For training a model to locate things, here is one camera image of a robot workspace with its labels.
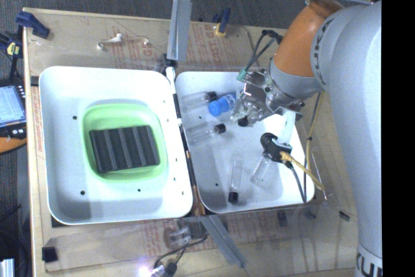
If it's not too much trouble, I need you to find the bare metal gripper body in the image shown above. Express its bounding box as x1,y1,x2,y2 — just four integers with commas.
239,69,305,123

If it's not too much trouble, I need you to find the clear bottle with black cap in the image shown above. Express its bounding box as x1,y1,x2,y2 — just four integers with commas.
179,91,219,112
185,123,227,145
230,108,250,128
249,154,274,186
227,160,245,205

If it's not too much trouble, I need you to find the clear bottle with blue cap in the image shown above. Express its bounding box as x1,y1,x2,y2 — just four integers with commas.
207,92,238,117

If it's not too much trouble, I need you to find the thin black and white rod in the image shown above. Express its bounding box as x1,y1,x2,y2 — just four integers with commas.
165,66,206,217

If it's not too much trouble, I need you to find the white plastic tray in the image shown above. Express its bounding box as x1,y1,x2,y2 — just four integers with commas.
38,65,195,226
174,70,316,215

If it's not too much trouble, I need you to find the black ribbed rectangular block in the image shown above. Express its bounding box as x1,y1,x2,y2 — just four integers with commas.
88,125,161,174

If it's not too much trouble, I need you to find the green divided plate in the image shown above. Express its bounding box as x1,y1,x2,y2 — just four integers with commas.
82,103,170,183

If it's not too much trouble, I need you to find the brown cardboard board red print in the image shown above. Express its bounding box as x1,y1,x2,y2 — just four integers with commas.
22,6,358,273

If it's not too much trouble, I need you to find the black cylinder on white bracket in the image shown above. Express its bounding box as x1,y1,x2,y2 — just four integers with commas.
260,110,296,163

